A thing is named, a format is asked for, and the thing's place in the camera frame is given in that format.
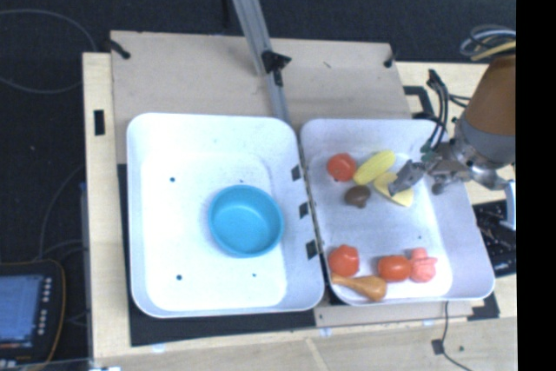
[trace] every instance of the wooden table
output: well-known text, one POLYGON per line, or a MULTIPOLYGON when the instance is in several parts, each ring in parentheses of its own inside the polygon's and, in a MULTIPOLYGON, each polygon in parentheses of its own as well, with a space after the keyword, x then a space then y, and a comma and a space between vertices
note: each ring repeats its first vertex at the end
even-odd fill
MULTIPOLYGON (((430 345, 441 337, 440 303, 384 309, 330 308, 323 302, 315 309, 316 320, 326 322, 310 329, 131 347, 116 175, 116 165, 125 163, 127 123, 144 111, 269 116, 271 108, 266 82, 254 74, 242 37, 113 32, 111 38, 131 58, 116 53, 83 55, 92 354, 97 366, 320 370, 369 369, 370 362, 377 369, 453 366, 434 355, 430 345), (323 328, 332 328, 333 335, 323 328)), ((387 68, 384 61, 390 57, 390 47, 384 43, 275 39, 273 46, 293 59, 283 75, 295 130, 319 116, 409 118, 412 104, 403 84, 422 86, 427 70, 436 68, 448 87, 457 85, 453 92, 470 95, 485 68, 438 63, 395 63, 387 68)), ((469 192, 473 202, 500 199, 471 184, 469 192)), ((466 344, 467 354, 459 356, 471 368, 488 363, 489 369, 509 369, 517 363, 515 277, 497 280, 495 292, 500 319, 462 322, 482 301, 450 304, 450 339, 466 344), (479 341, 477 329, 490 335, 492 343, 479 341)))

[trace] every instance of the robotic hand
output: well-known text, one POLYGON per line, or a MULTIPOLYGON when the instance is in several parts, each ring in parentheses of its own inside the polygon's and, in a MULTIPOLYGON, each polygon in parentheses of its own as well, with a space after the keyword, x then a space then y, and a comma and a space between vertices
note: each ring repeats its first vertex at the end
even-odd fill
POLYGON ((442 142, 442 137, 447 126, 450 95, 438 74, 429 71, 427 85, 439 95, 440 118, 434 133, 421 149, 421 161, 410 160, 404 165, 397 179, 388 186, 390 195, 411 187, 424 175, 434 179, 433 193, 436 195, 452 182, 473 180, 490 190, 505 190, 506 225, 515 229, 515 181, 502 179, 497 173, 498 169, 515 163, 514 49, 515 32, 507 29, 475 29, 472 37, 462 44, 462 53, 474 61, 486 56, 493 56, 493 59, 458 119, 449 142, 442 142), (478 48, 469 52, 469 44, 478 48))

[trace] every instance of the black floor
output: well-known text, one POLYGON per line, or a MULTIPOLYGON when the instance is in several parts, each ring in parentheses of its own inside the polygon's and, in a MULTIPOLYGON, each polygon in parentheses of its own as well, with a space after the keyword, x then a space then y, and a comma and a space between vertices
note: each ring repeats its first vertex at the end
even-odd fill
MULTIPOLYGON (((459 45, 472 27, 516 28, 516 0, 261 4, 272 37, 388 42, 404 61, 464 61, 459 45)), ((222 0, 0 0, 2 262, 32 260, 41 249, 81 238, 81 53, 106 50, 111 30, 241 34, 233 9, 227 18, 222 0)), ((88 353, 85 319, 72 318, 86 309, 82 255, 78 244, 46 255, 62 262, 69 282, 71 320, 64 324, 58 360, 88 353)))

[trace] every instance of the white surface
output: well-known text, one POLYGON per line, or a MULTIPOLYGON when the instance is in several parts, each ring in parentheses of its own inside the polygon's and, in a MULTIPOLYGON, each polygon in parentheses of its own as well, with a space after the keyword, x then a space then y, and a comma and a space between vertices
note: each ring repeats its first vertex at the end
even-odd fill
MULTIPOLYGON (((390 169, 399 171, 407 159, 420 160, 420 147, 434 124, 421 120, 319 119, 301 130, 301 144, 317 224, 325 255, 341 244, 356 247, 361 258, 357 276, 378 275, 376 263, 384 255, 409 256, 424 247, 438 258, 436 276, 428 283, 409 280, 388 283, 380 304, 433 299, 482 298, 493 289, 494 276, 465 186, 456 183, 441 196, 432 194, 430 177, 414 186, 414 202, 405 208, 389 201, 371 186, 364 209, 347 205, 343 196, 354 182, 335 182, 326 170, 330 156, 347 152, 361 165, 384 149, 396 154, 390 169)), ((369 303, 349 288, 333 285, 340 299, 351 305, 369 303)))
POLYGON ((274 118, 143 114, 128 128, 131 290, 155 317, 312 308, 324 283, 295 134, 274 118), (208 228, 214 195, 234 184, 268 192, 285 220, 281 244, 256 258, 223 252, 208 228))

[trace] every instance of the screen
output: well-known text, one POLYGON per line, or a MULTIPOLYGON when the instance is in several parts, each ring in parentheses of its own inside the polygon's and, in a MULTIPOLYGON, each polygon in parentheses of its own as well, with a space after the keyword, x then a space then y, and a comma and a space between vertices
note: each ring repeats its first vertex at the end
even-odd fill
POLYGON ((0 342, 31 339, 42 280, 42 275, 0 276, 0 342))

